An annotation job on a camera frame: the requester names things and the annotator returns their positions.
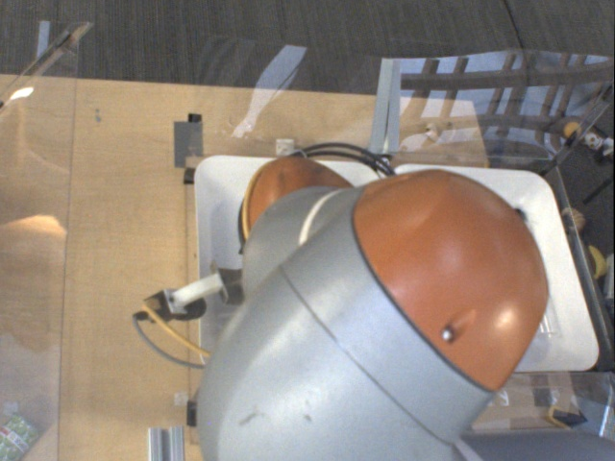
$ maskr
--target green package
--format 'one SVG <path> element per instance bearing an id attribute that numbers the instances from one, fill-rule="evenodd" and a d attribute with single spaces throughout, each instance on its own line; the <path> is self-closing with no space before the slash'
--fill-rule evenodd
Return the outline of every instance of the green package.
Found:
<path id="1" fill-rule="evenodd" d="M 28 421 L 13 415 L 0 426 L 0 461 L 18 461 L 38 439 L 38 431 Z"/>

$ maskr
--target gray cable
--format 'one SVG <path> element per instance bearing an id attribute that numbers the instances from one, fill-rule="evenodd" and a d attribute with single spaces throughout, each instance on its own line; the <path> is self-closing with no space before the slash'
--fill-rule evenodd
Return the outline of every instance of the gray cable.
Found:
<path id="1" fill-rule="evenodd" d="M 205 369 L 205 366 L 203 364 L 193 364 L 192 362 L 187 362 L 185 360 L 181 360 L 181 358 L 177 358 L 174 357 L 173 355 L 170 355 L 169 353 L 165 352 L 163 349 L 159 348 L 158 345 L 156 345 L 149 336 L 147 336 L 145 334 L 145 331 L 143 331 L 143 329 L 141 328 L 140 324 L 138 323 L 138 319 L 136 317 L 136 315 L 133 315 L 133 326 L 136 329 L 136 332 L 138 333 L 138 335 L 142 338 L 142 340 L 147 344 L 147 346 L 152 349 L 154 352 L 156 352 L 158 355 L 160 355 L 163 358 L 166 358 L 167 360 L 178 364 L 178 365 L 183 365 L 184 367 L 188 367 L 190 369 Z"/>

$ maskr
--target white tray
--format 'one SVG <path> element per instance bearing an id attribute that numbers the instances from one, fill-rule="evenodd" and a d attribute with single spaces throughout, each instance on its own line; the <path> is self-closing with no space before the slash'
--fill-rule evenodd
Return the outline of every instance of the white tray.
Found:
<path id="1" fill-rule="evenodd" d="M 218 267 L 241 268 L 238 214 L 248 182 L 268 158 L 219 156 L 207 158 L 195 175 L 199 271 Z M 368 167 L 354 162 L 323 162 L 353 185 L 377 178 Z M 598 359 L 598 342 L 587 311 L 557 202 L 549 185 L 527 171 L 405 164 L 398 173 L 445 169 L 481 182 L 515 208 L 523 210 L 542 253 L 549 281 L 547 312 L 518 372 L 585 371 Z M 235 307 L 208 300 L 201 322 L 204 347 L 213 348 L 221 327 Z"/>

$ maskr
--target wooden surface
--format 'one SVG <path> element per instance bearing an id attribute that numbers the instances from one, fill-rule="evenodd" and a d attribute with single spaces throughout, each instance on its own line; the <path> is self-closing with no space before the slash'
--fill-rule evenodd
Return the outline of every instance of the wooden surface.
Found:
<path id="1" fill-rule="evenodd" d="M 0 76 L 0 86 L 8 79 Z M 54 92 L 53 87 L 60 89 Z M 46 305 L 31 302 L 45 316 L 56 316 L 45 318 L 56 325 L 44 331 L 51 336 L 46 368 L 30 372 L 48 378 L 42 382 L 53 404 L 46 410 L 46 441 L 29 459 L 54 460 L 56 449 L 62 461 L 145 459 L 148 427 L 185 423 L 185 407 L 175 404 L 175 396 L 192 395 L 200 374 L 155 355 L 131 323 L 144 298 L 197 278 L 194 193 L 183 185 L 183 169 L 173 166 L 173 123 L 185 121 L 190 112 L 202 114 L 207 155 L 273 156 L 272 142 L 278 137 L 303 139 L 299 144 L 326 139 L 366 144 L 374 104 L 372 96 L 255 95 L 238 88 L 40 80 L 23 110 L 13 111 L 15 125 L 27 123 L 28 128 L 21 133 L 11 129 L 18 133 L 12 137 L 14 153 L 5 155 L 5 161 L 19 158 L 23 165 L 37 166 L 29 185 L 2 185 L 11 200 L 22 200 L 27 209 L 9 213 L 0 208 L 0 249 L 2 241 L 10 241 L 8 231 L 23 225 L 23 219 L 42 217 L 26 224 L 35 233 L 28 232 L 30 246 L 21 245 L 22 266 L 12 281 L 16 297 L 44 299 L 39 287 L 55 285 Z M 6 117 L 0 115 L 0 121 Z M 0 141 L 6 146 L 8 139 Z M 29 200 L 37 203 L 27 207 Z M 48 257 L 40 260 L 46 252 Z M 28 328 L 27 313 L 24 320 L 20 334 L 30 350 L 35 345 L 29 347 L 28 339 L 36 335 Z M 2 326 L 0 331 L 16 334 L 8 323 Z M 195 326 L 174 326 L 195 336 Z M 144 327 L 166 350 L 197 359 L 155 326 Z M 0 380 L 6 390 L 7 379 Z M 12 378 L 17 396 L 23 393 L 18 380 Z M 186 438 L 188 461 L 200 459 L 194 432 Z"/>

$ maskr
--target glass panel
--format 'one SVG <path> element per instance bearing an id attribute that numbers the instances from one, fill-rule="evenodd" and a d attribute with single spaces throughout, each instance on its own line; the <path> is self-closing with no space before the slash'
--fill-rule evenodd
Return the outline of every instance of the glass panel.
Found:
<path id="1" fill-rule="evenodd" d="M 50 26 L 51 44 L 26 71 L 0 76 L 0 459 L 58 459 L 75 79 L 88 28 Z"/>

